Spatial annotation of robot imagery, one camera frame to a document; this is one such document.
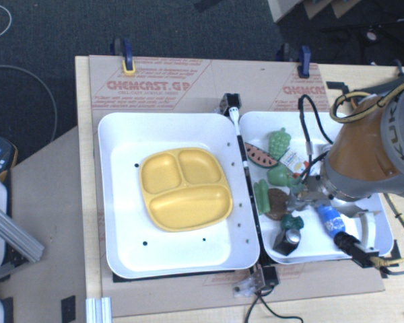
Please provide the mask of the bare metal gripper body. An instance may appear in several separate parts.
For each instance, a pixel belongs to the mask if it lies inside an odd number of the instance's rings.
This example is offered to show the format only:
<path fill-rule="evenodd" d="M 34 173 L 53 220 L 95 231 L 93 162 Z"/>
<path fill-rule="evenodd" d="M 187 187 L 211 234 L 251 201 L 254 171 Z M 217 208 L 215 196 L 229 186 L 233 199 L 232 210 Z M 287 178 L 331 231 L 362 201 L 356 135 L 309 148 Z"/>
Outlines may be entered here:
<path fill-rule="evenodd" d="M 329 192 L 321 176 L 309 176 L 302 189 L 297 195 L 298 200 L 305 203 L 329 203 L 335 198 L 332 192 Z"/>

